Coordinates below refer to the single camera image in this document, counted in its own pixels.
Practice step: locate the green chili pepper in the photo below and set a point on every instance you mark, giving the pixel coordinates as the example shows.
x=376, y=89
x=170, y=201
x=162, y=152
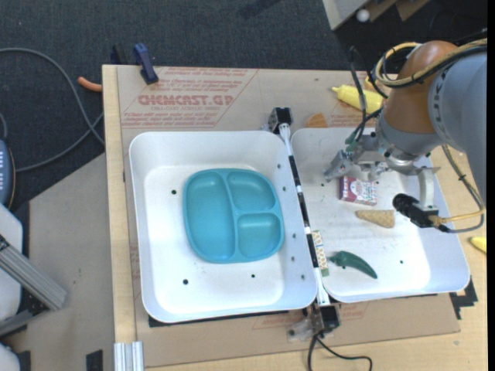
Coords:
x=356, y=263

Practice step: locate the brown cardboard board red print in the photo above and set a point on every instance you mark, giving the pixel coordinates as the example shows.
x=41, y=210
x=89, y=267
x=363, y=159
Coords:
x=216, y=103

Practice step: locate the thin black and white rod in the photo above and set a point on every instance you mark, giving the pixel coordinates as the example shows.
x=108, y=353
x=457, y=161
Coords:
x=300, y=195

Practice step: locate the tan waffle cone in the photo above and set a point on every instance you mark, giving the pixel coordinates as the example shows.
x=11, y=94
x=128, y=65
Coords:
x=379, y=218

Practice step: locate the yellow mustard bottle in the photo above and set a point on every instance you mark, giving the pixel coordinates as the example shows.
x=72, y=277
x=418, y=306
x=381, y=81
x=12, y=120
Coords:
x=356, y=94

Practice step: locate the black cylinder on white bracket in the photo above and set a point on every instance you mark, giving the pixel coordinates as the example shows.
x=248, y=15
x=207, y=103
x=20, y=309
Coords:
x=410, y=207

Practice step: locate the blue divided plate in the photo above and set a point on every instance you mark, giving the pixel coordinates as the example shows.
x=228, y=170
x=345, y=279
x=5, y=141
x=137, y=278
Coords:
x=209, y=215

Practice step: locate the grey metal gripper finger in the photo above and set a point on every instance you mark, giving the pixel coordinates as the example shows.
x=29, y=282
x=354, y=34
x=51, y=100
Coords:
x=371, y=171
x=337, y=166

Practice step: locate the white plastic tray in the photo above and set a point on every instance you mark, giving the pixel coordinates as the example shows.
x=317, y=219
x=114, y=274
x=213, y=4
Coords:
x=162, y=226
x=386, y=253

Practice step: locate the small patterned carton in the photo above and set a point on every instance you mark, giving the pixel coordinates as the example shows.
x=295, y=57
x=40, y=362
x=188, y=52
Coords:
x=319, y=249

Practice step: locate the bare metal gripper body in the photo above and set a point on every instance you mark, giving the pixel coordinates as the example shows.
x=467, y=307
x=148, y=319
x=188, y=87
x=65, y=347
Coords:
x=371, y=151

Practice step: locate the red and white card packet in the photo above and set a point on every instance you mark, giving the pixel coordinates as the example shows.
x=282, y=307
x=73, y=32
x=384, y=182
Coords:
x=357, y=191

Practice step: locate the orange biscuit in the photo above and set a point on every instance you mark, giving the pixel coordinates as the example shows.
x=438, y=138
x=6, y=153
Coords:
x=317, y=121

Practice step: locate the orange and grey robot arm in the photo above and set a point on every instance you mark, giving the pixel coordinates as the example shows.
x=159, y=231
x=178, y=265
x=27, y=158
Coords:
x=456, y=91

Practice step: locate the yellow banana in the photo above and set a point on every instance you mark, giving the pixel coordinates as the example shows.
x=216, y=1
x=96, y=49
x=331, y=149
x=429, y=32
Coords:
x=479, y=244

